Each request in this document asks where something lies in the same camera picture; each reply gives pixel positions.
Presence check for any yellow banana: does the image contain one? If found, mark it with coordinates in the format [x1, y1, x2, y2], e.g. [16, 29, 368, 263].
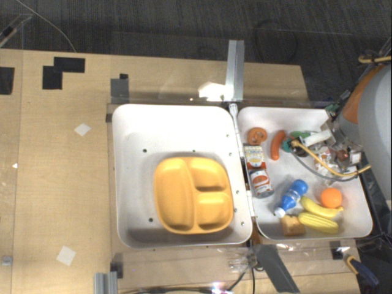
[300, 195, 344, 219]

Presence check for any green rounded toy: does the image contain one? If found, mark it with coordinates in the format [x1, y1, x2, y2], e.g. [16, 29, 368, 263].
[281, 130, 310, 153]

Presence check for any brown pretzel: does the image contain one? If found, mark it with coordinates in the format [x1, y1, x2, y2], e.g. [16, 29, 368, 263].
[247, 127, 268, 146]

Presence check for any blue bottle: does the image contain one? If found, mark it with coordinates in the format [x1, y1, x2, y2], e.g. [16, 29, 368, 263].
[273, 179, 309, 218]

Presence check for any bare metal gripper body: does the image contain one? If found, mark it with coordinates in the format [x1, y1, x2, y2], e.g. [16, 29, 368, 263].
[325, 119, 363, 172]

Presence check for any orange divided plate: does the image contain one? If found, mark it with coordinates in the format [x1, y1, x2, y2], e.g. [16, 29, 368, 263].
[153, 156, 235, 235]

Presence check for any orange fruit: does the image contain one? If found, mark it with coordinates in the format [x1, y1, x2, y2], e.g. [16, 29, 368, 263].
[320, 187, 343, 209]

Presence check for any white and red carton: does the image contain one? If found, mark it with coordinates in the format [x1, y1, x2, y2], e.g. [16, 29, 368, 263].
[243, 145, 266, 170]

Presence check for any white plastic tray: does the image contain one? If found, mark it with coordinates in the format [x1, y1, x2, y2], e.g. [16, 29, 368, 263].
[111, 103, 254, 249]
[237, 106, 374, 242]

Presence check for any yellow corn cob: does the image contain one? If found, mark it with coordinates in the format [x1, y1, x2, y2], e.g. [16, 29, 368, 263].
[297, 211, 339, 235]

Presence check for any red and white can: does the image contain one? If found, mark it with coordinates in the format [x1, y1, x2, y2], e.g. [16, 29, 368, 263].
[249, 168, 274, 199]

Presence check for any white and brown packet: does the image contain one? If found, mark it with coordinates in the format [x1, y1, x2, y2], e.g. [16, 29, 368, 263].
[314, 151, 334, 172]

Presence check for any orange sausage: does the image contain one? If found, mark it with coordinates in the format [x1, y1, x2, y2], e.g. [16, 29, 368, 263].
[269, 129, 287, 161]

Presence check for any brown bread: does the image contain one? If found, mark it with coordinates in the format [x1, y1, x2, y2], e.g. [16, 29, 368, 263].
[280, 214, 306, 237]

